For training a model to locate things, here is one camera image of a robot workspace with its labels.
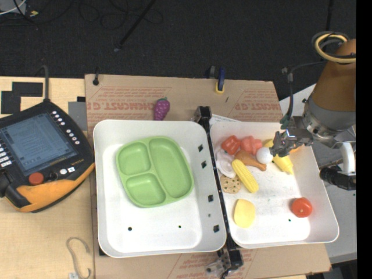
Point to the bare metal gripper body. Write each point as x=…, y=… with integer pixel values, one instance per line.
x=302, y=132

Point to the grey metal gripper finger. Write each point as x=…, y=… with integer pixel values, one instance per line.
x=279, y=141
x=289, y=149

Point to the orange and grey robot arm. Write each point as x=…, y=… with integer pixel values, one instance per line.
x=334, y=92

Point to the yellow toy food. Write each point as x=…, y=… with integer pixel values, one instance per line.
x=268, y=143

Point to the yellow squeeze bottle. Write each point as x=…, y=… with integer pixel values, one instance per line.
x=284, y=163

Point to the pink toy food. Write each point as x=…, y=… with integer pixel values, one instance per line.
x=251, y=144

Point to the brown chicken drumstick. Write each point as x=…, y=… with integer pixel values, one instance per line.
x=247, y=158

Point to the orange bell pepper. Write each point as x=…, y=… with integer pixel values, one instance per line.
x=231, y=144

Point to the yellow corn cob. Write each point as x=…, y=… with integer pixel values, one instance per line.
x=245, y=176

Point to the red tomato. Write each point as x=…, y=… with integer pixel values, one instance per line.
x=301, y=207

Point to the white paper sheet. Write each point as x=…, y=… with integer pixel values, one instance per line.
x=223, y=118

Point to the brown biscuit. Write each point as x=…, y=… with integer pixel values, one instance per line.
x=230, y=185

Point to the white plastic tray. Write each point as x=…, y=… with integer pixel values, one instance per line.
x=276, y=225
x=157, y=228

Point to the yellow potato crisp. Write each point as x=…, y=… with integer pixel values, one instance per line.
x=244, y=214

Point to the brown cardboard board red print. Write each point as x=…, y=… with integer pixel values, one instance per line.
x=186, y=97

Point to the green divided plate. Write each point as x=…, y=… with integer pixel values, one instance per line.
x=162, y=170

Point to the purple grapes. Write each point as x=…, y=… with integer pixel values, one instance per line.
x=161, y=109

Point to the black cylinder on white bracket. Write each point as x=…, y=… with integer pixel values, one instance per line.
x=340, y=176

